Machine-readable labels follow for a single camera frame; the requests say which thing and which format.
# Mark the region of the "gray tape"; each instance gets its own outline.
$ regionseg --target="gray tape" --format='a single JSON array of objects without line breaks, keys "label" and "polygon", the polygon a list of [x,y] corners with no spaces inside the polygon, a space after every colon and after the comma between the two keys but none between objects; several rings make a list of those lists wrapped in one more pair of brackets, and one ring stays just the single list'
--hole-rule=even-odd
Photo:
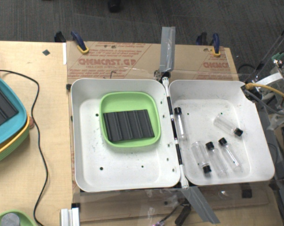
[{"label": "gray tape", "polygon": [[191,186],[188,189],[182,189],[181,192],[204,222],[220,223],[198,187]]},{"label": "gray tape", "polygon": [[160,72],[174,69],[175,27],[162,27]]}]

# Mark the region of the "office chair base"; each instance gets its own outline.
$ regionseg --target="office chair base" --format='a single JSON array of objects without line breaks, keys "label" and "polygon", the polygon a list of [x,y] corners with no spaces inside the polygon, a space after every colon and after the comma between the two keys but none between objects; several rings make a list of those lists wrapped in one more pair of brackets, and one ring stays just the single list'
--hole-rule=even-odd
[{"label": "office chair base", "polygon": [[120,10],[120,0],[110,0],[108,1],[109,11],[111,13],[116,13]]}]

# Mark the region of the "yellow cable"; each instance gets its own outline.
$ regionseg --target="yellow cable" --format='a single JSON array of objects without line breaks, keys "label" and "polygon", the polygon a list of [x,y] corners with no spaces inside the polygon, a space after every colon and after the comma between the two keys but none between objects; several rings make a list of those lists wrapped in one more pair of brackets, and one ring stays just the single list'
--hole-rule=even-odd
[{"label": "yellow cable", "polygon": [[281,91],[279,91],[279,90],[277,90],[277,89],[275,89],[275,88],[273,88],[273,87],[270,87],[270,86],[268,86],[268,85],[260,85],[260,84],[255,84],[255,83],[248,83],[248,84],[245,85],[245,88],[246,88],[247,90],[251,90],[251,89],[253,89],[254,87],[266,88],[266,89],[269,89],[269,90],[271,90],[271,91],[273,91],[273,92],[275,92],[275,93],[281,95],[282,97],[284,97],[284,93],[282,93]]}]

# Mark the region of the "white tray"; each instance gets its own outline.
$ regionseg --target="white tray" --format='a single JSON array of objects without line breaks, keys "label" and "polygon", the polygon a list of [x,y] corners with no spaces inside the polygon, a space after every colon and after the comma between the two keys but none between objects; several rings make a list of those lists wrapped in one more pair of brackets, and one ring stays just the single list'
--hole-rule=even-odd
[{"label": "white tray", "polygon": [[[270,180],[274,164],[254,103],[240,89],[239,81],[174,81],[169,90],[173,108],[181,107],[189,144],[181,145],[182,159],[187,179],[195,185],[230,184]],[[227,134],[213,124],[218,113],[223,112],[244,132],[241,137]],[[214,171],[205,177],[191,151],[191,144],[212,141],[221,153],[218,140],[225,137],[243,161],[239,174],[229,167],[227,176],[219,177]]]},{"label": "white tray", "polygon": [[[153,145],[121,148],[105,142],[99,104],[107,93],[141,91],[156,102],[161,137]],[[154,80],[80,79],[71,87],[75,179],[86,192],[166,188],[180,180],[164,87]]]}]

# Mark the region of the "black cap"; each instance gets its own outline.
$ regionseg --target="black cap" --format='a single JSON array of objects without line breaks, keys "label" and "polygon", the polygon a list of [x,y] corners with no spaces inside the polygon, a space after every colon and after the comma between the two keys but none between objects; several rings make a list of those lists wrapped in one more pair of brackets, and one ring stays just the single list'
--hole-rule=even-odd
[{"label": "black cap", "polygon": [[211,168],[210,168],[209,165],[204,166],[204,167],[203,167],[203,170],[204,170],[204,173],[209,173],[209,172],[211,172]]},{"label": "black cap", "polygon": [[206,147],[207,147],[208,150],[213,150],[213,149],[214,149],[214,144],[213,144],[213,142],[212,142],[212,141],[208,142],[208,143],[206,144]]},{"label": "black cap", "polygon": [[235,131],[234,131],[234,134],[235,134],[236,136],[241,136],[243,132],[244,132],[243,130],[241,130],[241,129],[239,129],[239,128],[236,128]]},{"label": "black cap", "polygon": [[174,109],[174,114],[180,115],[181,114],[181,108],[180,107],[175,108]]},{"label": "black cap", "polygon": [[219,144],[221,144],[222,146],[224,146],[224,145],[226,145],[226,143],[228,143],[227,142],[227,140],[223,137],[222,139],[220,139],[219,141]]}]

